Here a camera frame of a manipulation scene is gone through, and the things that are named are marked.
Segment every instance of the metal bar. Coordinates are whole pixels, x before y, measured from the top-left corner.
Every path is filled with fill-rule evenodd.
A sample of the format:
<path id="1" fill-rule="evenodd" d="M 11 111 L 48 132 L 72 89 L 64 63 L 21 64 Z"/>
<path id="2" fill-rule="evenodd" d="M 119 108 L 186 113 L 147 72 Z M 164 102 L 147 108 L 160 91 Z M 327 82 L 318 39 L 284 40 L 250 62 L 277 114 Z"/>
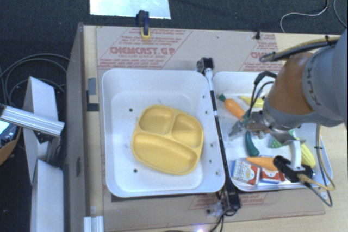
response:
<path id="1" fill-rule="evenodd" d="M 54 137 L 59 137 L 64 127 L 63 122 L 38 116 L 8 105 L 2 105 L 0 108 L 0 120 Z"/>

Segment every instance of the brown object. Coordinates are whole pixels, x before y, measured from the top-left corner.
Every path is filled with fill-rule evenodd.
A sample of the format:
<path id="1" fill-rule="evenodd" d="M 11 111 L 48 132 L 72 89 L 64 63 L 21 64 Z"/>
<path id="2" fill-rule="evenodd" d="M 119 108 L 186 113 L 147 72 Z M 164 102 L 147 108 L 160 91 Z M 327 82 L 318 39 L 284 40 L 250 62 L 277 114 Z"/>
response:
<path id="1" fill-rule="evenodd" d="M 303 69 L 312 53 L 295 54 L 289 58 L 268 95 L 271 106 L 284 113 L 304 115 L 313 112 L 302 87 Z"/>

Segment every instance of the yellow cable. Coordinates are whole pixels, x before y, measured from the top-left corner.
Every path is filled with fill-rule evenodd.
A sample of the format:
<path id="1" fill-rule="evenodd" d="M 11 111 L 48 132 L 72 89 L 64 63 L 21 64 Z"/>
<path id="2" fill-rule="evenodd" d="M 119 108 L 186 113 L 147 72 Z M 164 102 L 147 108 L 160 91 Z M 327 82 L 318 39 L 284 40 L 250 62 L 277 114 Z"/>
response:
<path id="1" fill-rule="evenodd" d="M 328 191 L 333 191 L 336 188 L 336 186 L 335 186 L 333 180 L 328 175 L 326 167 L 325 167 L 325 164 L 324 164 L 324 161 L 322 159 L 321 147 L 320 147 L 320 129 L 321 129 L 321 126 L 318 125 L 317 132 L 316 132 L 316 146 L 319 149 L 319 152 L 318 152 L 319 153 L 319 157 L 318 157 L 318 159 L 320 160 L 320 163 L 322 165 L 322 169 L 323 169 L 327 179 L 330 181 L 332 187 L 328 187 L 328 186 L 325 186 L 325 185 L 323 185 L 321 183 L 318 183 L 318 182 L 312 180 L 311 178 L 307 177 L 304 174 L 299 174 L 299 175 L 297 175 L 297 177 L 301 181 L 303 181 L 303 182 L 307 182 L 307 183 L 311 183 L 311 184 L 317 185 L 317 186 L 322 187 L 323 189 L 328 190 Z"/>

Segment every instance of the blue clamp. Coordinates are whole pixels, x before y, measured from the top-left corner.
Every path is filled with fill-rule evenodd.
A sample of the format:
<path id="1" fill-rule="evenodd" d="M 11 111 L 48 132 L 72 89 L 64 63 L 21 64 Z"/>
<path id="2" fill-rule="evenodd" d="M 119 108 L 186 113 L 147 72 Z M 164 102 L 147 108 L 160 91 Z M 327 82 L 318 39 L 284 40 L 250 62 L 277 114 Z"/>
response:
<path id="1" fill-rule="evenodd" d="M 141 37 L 150 38 L 150 16 L 148 12 L 140 10 L 135 18 L 135 26 L 141 27 Z"/>

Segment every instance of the gray metal panel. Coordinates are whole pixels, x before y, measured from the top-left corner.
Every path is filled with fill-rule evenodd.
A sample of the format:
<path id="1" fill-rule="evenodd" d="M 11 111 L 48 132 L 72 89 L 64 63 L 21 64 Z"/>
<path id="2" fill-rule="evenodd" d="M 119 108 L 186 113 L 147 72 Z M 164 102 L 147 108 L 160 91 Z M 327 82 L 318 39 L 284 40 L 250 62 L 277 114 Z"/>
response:
<path id="1" fill-rule="evenodd" d="M 84 231 L 83 219 L 88 215 L 88 169 L 85 156 L 86 90 L 83 63 L 83 24 L 78 25 L 70 62 L 67 69 L 67 158 L 69 165 L 69 212 L 70 231 Z"/>

